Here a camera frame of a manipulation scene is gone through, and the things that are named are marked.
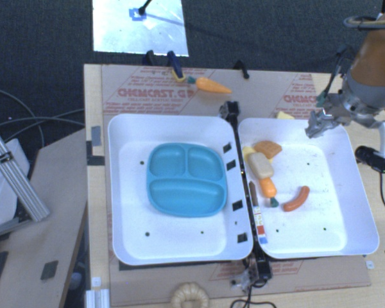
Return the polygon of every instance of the red sausage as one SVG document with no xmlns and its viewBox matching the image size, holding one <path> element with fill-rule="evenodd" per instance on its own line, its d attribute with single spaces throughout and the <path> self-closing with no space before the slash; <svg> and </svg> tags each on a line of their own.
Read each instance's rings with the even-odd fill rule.
<svg viewBox="0 0 385 308">
<path fill-rule="evenodd" d="M 308 186 L 302 186 L 300 194 L 295 199 L 293 199 L 292 201 L 284 204 L 284 206 L 283 206 L 284 211 L 289 212 L 289 211 L 293 211 L 293 210 L 299 208 L 307 200 L 308 195 L 309 195 L 309 187 Z"/>
</svg>

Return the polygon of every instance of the white ring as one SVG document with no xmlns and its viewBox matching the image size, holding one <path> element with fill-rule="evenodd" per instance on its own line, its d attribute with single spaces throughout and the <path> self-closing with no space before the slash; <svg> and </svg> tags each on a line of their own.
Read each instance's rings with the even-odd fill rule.
<svg viewBox="0 0 385 308">
<path fill-rule="evenodd" d="M 210 300 L 208 294 L 196 283 L 185 283 L 181 285 L 171 299 L 173 308 L 182 308 L 181 304 L 185 301 L 195 300 L 200 303 L 200 308 L 208 308 Z"/>
</svg>

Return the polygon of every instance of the blue plate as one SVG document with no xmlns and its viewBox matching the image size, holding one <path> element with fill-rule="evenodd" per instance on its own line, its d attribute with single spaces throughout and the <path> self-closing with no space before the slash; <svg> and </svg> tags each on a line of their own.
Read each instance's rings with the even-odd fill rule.
<svg viewBox="0 0 385 308">
<path fill-rule="evenodd" d="M 148 159 L 147 192 L 151 204 L 161 212 L 182 217 L 213 216 L 227 200 L 223 161 L 205 146 L 159 145 Z"/>
</svg>

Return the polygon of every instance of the dark fabric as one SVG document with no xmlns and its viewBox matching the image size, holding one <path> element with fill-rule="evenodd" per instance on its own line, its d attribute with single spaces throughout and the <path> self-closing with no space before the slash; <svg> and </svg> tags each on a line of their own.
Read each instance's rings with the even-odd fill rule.
<svg viewBox="0 0 385 308">
<path fill-rule="evenodd" d="M 358 49 L 365 33 L 346 29 L 353 15 L 376 17 L 382 0 L 182 0 L 190 57 L 183 66 L 331 72 L 342 43 Z M 0 0 L 0 89 L 38 116 L 83 108 L 83 64 L 141 64 L 141 55 L 92 50 L 92 0 Z M 0 95 L 0 122 L 27 117 Z M 73 119 L 83 120 L 83 114 Z M 3 137 L 21 124 L 0 127 Z M 51 143 L 78 129 L 43 126 Z M 39 132 L 21 135 L 33 158 Z"/>
</svg>

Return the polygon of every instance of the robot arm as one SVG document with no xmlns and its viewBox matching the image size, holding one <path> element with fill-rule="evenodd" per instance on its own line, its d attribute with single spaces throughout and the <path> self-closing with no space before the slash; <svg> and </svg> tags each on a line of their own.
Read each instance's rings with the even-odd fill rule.
<svg viewBox="0 0 385 308">
<path fill-rule="evenodd" d="M 351 121 L 367 128 L 383 124 L 374 116 L 385 110 L 385 14 L 375 22 L 359 22 L 358 28 L 360 24 L 371 31 L 344 77 L 341 90 L 337 94 L 320 95 L 323 101 L 317 107 L 322 109 L 311 112 L 305 129 L 310 138 L 319 137 L 339 124 L 349 125 Z"/>
</svg>

